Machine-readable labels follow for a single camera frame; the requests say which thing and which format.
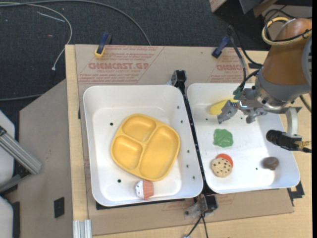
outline blue clamp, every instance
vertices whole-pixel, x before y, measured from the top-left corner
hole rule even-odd
[[[111,41],[112,41],[112,34],[109,34],[108,32],[104,32],[100,40],[100,44],[95,50],[95,56],[98,58],[102,57],[106,50],[105,45],[111,44]]]
[[[222,53],[221,51],[223,50],[223,48],[225,47],[225,46],[227,46],[227,44],[230,42],[230,38],[228,37],[228,36],[225,36],[222,40],[221,40],[221,42],[220,42],[220,44],[219,44],[219,46],[218,46],[218,48],[216,48],[215,50],[214,50],[214,52],[211,54],[213,57],[215,57],[215,58],[218,58],[219,56],[220,56],[220,54]]]

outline orange divided plate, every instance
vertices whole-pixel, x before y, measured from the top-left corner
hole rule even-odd
[[[178,133],[167,124],[142,114],[127,117],[111,144],[113,160],[142,179],[163,179],[180,148]]]

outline black floor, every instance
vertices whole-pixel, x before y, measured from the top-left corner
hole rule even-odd
[[[35,2],[44,0],[0,0]],[[228,0],[215,13],[209,0],[86,0],[113,6],[132,17],[152,45],[216,47],[232,25],[247,50],[268,50],[261,39],[264,22],[244,14],[239,0]],[[312,6],[312,0],[279,0],[276,4]],[[70,44],[98,44],[105,30],[118,45],[148,45],[128,17],[101,4],[78,1],[40,3],[62,13],[71,23]],[[0,110],[10,119],[33,99],[4,101],[42,94],[65,78],[64,55],[51,68],[69,38],[61,16],[39,6],[0,7]]]

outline red object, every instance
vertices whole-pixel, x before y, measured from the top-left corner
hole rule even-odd
[[[223,158],[223,159],[227,160],[228,162],[230,162],[231,167],[233,168],[233,160],[228,154],[220,153],[220,154],[217,155],[216,158]]]

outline blue and yellow clamp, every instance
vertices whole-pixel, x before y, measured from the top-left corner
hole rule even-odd
[[[100,40],[100,44],[95,50],[95,56],[98,58],[101,58],[106,50],[105,45],[111,44],[111,41],[112,41],[112,35],[109,34],[108,32],[104,32]]]

